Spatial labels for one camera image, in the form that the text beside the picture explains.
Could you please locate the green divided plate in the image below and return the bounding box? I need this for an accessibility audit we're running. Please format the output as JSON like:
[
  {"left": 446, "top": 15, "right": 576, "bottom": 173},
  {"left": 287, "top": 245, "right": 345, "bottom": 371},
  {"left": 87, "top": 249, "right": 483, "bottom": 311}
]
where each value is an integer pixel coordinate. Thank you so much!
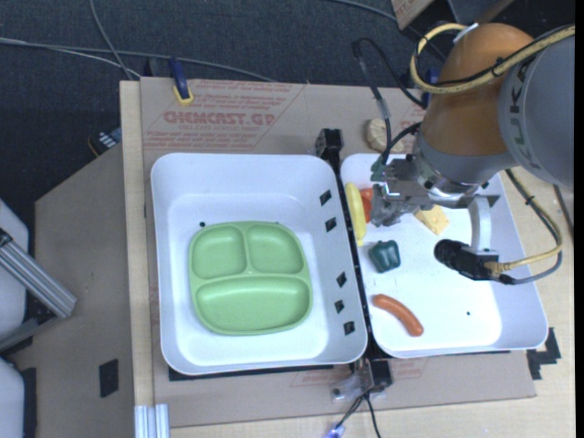
[{"left": 187, "top": 221, "right": 315, "bottom": 337}]

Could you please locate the orange sausage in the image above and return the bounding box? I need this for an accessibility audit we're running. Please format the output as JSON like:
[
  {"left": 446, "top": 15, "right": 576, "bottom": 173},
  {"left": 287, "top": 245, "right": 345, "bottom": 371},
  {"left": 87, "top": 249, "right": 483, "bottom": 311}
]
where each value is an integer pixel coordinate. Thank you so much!
[{"left": 371, "top": 293, "right": 425, "bottom": 339}]

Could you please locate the green bell pepper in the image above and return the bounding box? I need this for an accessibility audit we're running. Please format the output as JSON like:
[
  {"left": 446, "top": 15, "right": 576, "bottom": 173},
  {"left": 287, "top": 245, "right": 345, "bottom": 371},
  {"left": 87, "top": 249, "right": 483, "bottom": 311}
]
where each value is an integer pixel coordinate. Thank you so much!
[{"left": 368, "top": 239, "right": 402, "bottom": 274}]

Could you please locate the brown cardboard board red print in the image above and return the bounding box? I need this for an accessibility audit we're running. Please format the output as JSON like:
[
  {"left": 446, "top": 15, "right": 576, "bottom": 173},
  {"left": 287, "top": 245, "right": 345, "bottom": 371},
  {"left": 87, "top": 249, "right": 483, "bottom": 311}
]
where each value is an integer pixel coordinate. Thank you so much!
[{"left": 139, "top": 76, "right": 537, "bottom": 429}]

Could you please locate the beige bread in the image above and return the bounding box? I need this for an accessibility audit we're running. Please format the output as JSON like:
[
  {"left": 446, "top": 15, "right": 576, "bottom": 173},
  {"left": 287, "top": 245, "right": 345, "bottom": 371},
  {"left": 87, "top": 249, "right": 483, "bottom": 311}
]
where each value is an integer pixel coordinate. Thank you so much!
[{"left": 364, "top": 117, "right": 406, "bottom": 153}]

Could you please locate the yellow cheese wedge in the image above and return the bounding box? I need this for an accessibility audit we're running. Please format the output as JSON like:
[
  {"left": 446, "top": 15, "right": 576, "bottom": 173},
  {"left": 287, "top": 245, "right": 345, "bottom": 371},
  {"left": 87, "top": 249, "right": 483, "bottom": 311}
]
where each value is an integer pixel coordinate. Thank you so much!
[{"left": 413, "top": 204, "right": 451, "bottom": 237}]

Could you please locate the thin black and white rod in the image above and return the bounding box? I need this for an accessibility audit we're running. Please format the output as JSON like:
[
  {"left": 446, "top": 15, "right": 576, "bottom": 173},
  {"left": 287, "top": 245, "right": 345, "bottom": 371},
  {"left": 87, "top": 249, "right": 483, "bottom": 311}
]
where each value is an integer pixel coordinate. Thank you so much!
[{"left": 334, "top": 158, "right": 375, "bottom": 360}]

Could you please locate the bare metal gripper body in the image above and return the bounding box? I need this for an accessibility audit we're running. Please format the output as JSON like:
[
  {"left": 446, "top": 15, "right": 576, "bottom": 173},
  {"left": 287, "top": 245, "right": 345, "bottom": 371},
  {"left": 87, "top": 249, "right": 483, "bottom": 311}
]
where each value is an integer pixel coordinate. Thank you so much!
[{"left": 379, "top": 156, "right": 478, "bottom": 210}]

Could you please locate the yellow banana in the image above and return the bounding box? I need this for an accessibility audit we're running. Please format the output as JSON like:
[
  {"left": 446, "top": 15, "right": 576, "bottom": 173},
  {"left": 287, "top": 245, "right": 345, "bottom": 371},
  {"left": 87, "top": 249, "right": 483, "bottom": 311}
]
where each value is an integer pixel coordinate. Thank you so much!
[{"left": 344, "top": 182, "right": 368, "bottom": 247}]

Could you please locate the black cylinder on white bracket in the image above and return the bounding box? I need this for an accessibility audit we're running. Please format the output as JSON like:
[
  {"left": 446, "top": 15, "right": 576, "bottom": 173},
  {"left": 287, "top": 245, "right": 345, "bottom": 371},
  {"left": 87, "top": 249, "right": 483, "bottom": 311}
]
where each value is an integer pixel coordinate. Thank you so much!
[{"left": 433, "top": 193, "right": 501, "bottom": 282}]

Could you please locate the red tomato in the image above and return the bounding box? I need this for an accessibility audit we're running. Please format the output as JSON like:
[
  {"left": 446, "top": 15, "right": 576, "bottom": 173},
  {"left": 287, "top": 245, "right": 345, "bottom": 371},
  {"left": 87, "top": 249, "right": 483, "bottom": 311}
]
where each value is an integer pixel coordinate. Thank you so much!
[{"left": 360, "top": 187, "right": 374, "bottom": 224}]

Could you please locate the white plastic tray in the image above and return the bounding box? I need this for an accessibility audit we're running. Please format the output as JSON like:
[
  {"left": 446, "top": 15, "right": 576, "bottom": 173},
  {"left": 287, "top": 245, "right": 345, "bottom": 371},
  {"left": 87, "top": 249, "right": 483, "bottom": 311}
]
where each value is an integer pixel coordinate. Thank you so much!
[
  {"left": 339, "top": 152, "right": 549, "bottom": 360},
  {"left": 150, "top": 152, "right": 370, "bottom": 376}
]

